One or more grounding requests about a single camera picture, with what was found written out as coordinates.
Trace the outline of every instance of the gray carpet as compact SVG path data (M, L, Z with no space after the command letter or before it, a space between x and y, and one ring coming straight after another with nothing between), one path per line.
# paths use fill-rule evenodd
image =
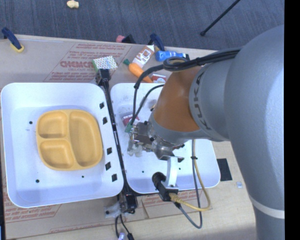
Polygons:
M221 50L284 23L285 0L242 0L204 37L200 32L235 0L76 0L79 9L68 8L67 1L0 0L0 38L3 27L15 34L107 42L131 34L138 44L156 33L165 46Z

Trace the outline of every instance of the orange carrot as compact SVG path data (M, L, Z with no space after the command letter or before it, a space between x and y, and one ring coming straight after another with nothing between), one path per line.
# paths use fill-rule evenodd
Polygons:
M139 65L138 65L137 63L134 63L134 62L130 63L129 66L128 66L128 68L129 68L129 71L130 71L132 74L134 74L137 78L139 78L139 77L141 76L141 74L144 72L144 71L142 70L142 68L139 67ZM143 79L143 81L145 81L145 82L147 82L147 83L153 83L153 81L150 79L149 76L146 76L146 77Z

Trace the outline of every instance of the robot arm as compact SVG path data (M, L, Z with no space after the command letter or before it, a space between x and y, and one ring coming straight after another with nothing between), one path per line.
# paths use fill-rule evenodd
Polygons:
M284 27L232 59L174 72L148 121L148 149L168 160L191 139L230 141L259 240L285 238Z

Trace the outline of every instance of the cardboard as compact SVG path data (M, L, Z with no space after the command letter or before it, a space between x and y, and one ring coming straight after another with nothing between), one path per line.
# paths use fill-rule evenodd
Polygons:
M92 59L113 56L118 69L112 76L110 87L117 83L134 83L125 59L132 61L144 47L139 44L110 43L100 41L73 40L39 36L16 35L24 46L21 53L10 47L7 39L0 39L0 93L9 83L93 83L96 71ZM212 53L210 50L173 48L178 53L187 53L190 58L202 57ZM158 65L154 56L143 69ZM161 75L168 77L169 72L162 70ZM94 199L35 208L15 206L7 195L5 156L3 152L1 104L0 104L0 150L2 162L2 184L4 200L4 219L6 239L24 238L78 229L95 228L114 224L114 218L106 218L104 207L116 203L116 197ZM184 191L180 196L196 205L193 190ZM139 221L180 214L172 203L163 203L157 194L139 196L135 214L128 214L126 221ZM207 200L200 191L201 206ZM193 210L184 207L187 212Z

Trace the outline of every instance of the table surface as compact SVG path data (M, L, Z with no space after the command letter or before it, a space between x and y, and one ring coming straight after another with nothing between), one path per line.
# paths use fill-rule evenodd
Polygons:
M136 81L136 78L128 70L125 70L126 66L123 64L123 60L129 59L132 61L134 56L141 50L141 48L143 48L143 45L38 36L34 37L26 35L17 35L17 37L21 43L26 44L23 55L17 54L15 51L13 51L9 47L10 44L8 40L0 39L0 91L5 85L14 82L54 81L53 77L55 77L57 74L62 75L60 58L63 58L66 62L73 62L75 60L76 57L74 56L75 51L73 43L86 44L87 49L85 51L87 53L91 52L90 55L92 56L100 56L101 54L99 49L97 50L98 54L96 54L96 50L94 50L94 47L96 46L104 46L109 48L109 50L104 54L113 55L118 63L118 69L112 77L112 82L110 81L111 87L116 83L134 83ZM191 59L202 57L213 52L212 50L199 50L180 47L166 47L166 49L189 54ZM80 56L80 59L83 61L91 61L86 55L81 54ZM155 61L154 58L151 58L151 60L146 64L146 67L149 68L158 64L159 62ZM82 78L77 78L77 82L92 82L94 80L94 77L89 76L89 72L86 73L87 74L85 76L87 78L85 80ZM170 75L169 72L164 70L160 72L160 74L166 75L167 77ZM60 76L62 77L61 81L67 82L67 79L69 79L69 81L73 82L73 78L76 77L75 75L76 74L73 74L72 78L66 78L65 75L62 75ZM231 144L227 141L213 142L212 144L216 158L227 160L232 180L221 181L217 186L207 190L211 199L212 209L202 213L203 227L201 229L196 229L189 223L183 214L126 222L126 227L133 234L136 240L256 239L253 207L249 200L246 185L238 167ZM6 186L7 183L5 182L6 172L4 164L5 158L3 153L1 154L1 161L3 185ZM190 216L196 223L199 223L199 214L197 212L191 213ZM7 218L7 203L5 203L5 218ZM27 234L23 234L22 237L14 236L12 231L15 231L16 229L13 227L13 224L14 223L9 223L6 221L7 239L117 239L115 225L113 223L109 225L59 233L41 234L37 236L33 236L29 233L28 236ZM40 227L40 219L33 220L31 226ZM122 232L125 232L121 223L118 224L118 229Z

